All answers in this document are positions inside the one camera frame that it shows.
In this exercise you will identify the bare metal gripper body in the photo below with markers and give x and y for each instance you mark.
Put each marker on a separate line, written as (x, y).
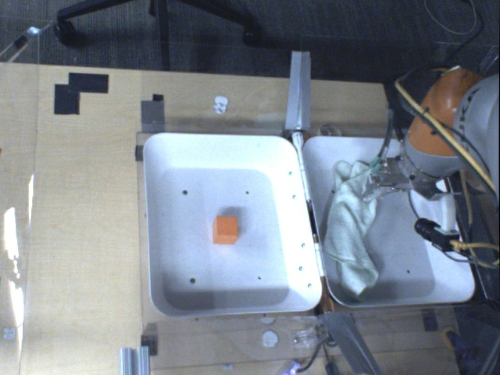
(398, 176)

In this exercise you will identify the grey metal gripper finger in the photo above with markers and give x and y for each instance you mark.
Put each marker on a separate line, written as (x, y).
(376, 195)
(377, 177)

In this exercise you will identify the pale green cloth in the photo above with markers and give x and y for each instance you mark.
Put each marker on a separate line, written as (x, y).
(347, 225)

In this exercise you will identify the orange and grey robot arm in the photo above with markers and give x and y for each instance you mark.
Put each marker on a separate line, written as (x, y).
(441, 123)

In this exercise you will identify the white plastic tray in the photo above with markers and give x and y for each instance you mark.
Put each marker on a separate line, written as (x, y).
(218, 170)
(398, 256)

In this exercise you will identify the thin black and white rod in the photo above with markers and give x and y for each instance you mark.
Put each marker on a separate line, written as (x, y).
(308, 193)

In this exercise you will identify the orange cube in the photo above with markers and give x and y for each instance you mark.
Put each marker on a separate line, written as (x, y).
(225, 230)

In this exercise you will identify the black office chair base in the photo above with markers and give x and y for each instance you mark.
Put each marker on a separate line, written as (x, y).
(160, 10)

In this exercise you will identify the black cylinder on white bracket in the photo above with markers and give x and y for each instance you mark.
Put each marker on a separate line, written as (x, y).
(433, 231)

